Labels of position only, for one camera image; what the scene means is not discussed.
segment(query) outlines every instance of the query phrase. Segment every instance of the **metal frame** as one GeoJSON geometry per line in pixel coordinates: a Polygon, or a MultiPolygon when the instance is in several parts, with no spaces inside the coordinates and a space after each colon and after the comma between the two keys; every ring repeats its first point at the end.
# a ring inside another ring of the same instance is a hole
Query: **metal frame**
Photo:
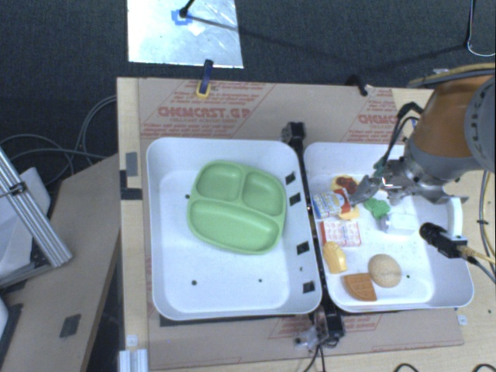
{"type": "MultiPolygon", "coordinates": [[[[51,267],[59,267],[72,258],[70,250],[54,232],[50,221],[41,211],[1,147],[0,195],[9,200],[51,267]]],[[[2,278],[0,287],[15,284],[45,270],[47,270],[46,265],[37,267],[35,263],[31,263],[2,278]]]]}

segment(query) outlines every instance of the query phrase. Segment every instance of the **green toy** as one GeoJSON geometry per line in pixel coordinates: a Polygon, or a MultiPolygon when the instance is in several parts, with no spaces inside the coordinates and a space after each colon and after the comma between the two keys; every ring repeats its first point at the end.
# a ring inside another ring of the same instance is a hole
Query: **green toy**
{"type": "Polygon", "coordinates": [[[369,198],[364,202],[363,206],[368,209],[372,216],[377,220],[387,215],[391,210],[387,201],[377,200],[376,198],[369,198]]]}

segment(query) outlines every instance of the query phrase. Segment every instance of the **wooden table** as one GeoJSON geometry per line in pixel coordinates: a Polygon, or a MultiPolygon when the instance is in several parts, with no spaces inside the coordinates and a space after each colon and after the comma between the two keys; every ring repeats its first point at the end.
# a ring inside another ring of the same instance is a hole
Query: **wooden table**
{"type": "MultiPolygon", "coordinates": [[[[397,106],[411,100],[424,105],[430,96],[429,90],[394,89],[392,95],[397,106]]],[[[122,256],[125,302],[125,331],[126,350],[147,349],[149,346],[149,326],[147,321],[146,304],[146,267],[145,244],[143,237],[143,203],[136,196],[136,191],[143,187],[140,145],[140,114],[137,106],[140,95],[136,79],[119,79],[119,166],[125,181],[129,197],[121,202],[122,211],[122,256]],[[129,172],[129,160],[134,161],[133,173],[129,172]]],[[[463,205],[464,235],[469,238],[470,245],[478,250],[482,249],[478,224],[476,223],[478,208],[478,192],[481,173],[466,174],[458,184],[451,184],[448,190],[457,195],[469,195],[470,199],[463,205]]],[[[494,181],[488,191],[491,195],[487,200],[486,219],[491,221],[491,236],[494,243],[494,181]]],[[[462,326],[465,344],[462,346],[417,349],[408,351],[394,351],[385,353],[367,353],[346,356],[328,356],[326,364],[333,372],[353,371],[389,371],[398,364],[408,362],[415,365],[421,372],[430,370],[450,370],[465,372],[472,370],[478,363],[496,364],[494,340],[496,339],[496,301],[494,285],[477,268],[470,266],[474,280],[475,296],[465,308],[458,310],[460,321],[466,319],[467,324],[462,326]]],[[[305,369],[309,359],[280,360],[257,363],[237,363],[233,365],[196,367],[187,370],[194,371],[298,371],[305,369]]]]}
{"type": "Polygon", "coordinates": [[[22,312],[4,372],[87,370],[119,249],[117,156],[64,181],[51,222],[74,258],[5,296],[22,312]],[[74,332],[61,338],[66,319],[74,332]]]}

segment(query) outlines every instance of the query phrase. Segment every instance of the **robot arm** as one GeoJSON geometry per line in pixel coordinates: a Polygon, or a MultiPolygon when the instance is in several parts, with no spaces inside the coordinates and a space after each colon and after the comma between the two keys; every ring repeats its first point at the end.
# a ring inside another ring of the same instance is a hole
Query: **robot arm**
{"type": "Polygon", "coordinates": [[[399,160],[383,162],[378,177],[364,177],[352,204],[388,192],[396,205],[406,195],[447,202],[444,184],[474,170],[494,172],[494,76],[439,85],[399,160]]]}

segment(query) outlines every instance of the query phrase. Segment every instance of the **cardboard sheet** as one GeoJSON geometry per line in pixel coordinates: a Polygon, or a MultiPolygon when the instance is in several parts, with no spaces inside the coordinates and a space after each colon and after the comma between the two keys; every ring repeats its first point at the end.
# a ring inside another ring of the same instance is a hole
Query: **cardboard sheet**
{"type": "MultiPolygon", "coordinates": [[[[308,356],[294,338],[311,325],[308,316],[181,323],[161,319],[153,306],[146,149],[162,136],[277,140],[290,121],[304,122],[305,145],[317,141],[387,143],[397,111],[397,91],[367,87],[213,81],[206,100],[195,96],[197,81],[139,79],[139,128],[148,293],[149,356],[152,370],[285,360],[308,356]]],[[[408,96],[424,105],[431,91],[408,96]]],[[[346,336],[326,355],[455,346],[463,337],[452,309],[348,315],[346,336]]]]}

